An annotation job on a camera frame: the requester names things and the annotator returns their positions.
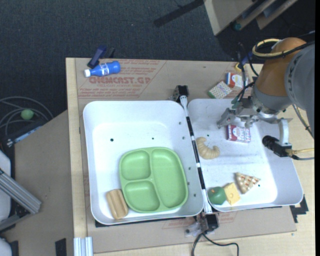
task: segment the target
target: toy pizza slice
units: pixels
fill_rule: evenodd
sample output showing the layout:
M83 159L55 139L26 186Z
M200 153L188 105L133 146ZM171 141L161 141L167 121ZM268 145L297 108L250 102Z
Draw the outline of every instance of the toy pizza slice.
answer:
M260 179L257 177L245 175L240 172L237 172L235 175L236 181L242 194L247 193L250 189L252 189L252 187L254 187L260 181Z

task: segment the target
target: white bottle cap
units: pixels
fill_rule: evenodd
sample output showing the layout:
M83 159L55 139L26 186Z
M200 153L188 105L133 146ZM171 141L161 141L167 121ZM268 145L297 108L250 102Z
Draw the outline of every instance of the white bottle cap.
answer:
M86 78L88 78L88 77L91 76L90 69L85 69L85 70L84 70L84 76L85 76Z

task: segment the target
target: bottle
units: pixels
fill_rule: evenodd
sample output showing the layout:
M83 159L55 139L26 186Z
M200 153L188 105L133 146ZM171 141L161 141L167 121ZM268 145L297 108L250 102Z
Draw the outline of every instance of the bottle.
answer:
M118 61L99 64L93 69L85 69L84 76L86 78L91 76L104 77L111 74L117 74L121 70L120 63Z

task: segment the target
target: green compartment plate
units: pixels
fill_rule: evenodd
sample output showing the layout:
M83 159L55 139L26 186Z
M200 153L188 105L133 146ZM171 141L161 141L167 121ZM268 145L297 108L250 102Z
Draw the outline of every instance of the green compartment plate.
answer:
M119 162L122 192L139 213L158 213L181 207L188 198L183 166L167 147L146 147L125 153Z

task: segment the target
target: dark floor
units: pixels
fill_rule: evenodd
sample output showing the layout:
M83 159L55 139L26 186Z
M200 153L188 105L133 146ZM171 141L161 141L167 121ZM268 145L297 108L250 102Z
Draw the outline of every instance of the dark floor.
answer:
M201 0L11 0L1 5L0 120L14 109L1 103L6 97L32 98L54 117L66 110L65 58L91 58L101 44L115 48L113 57L120 59L237 61L238 42L250 50L263 39L303 35L315 30L316 14L316 0L299 0L263 30L253 21L241 31L228 27L214 36ZM28 105L22 99L14 103Z

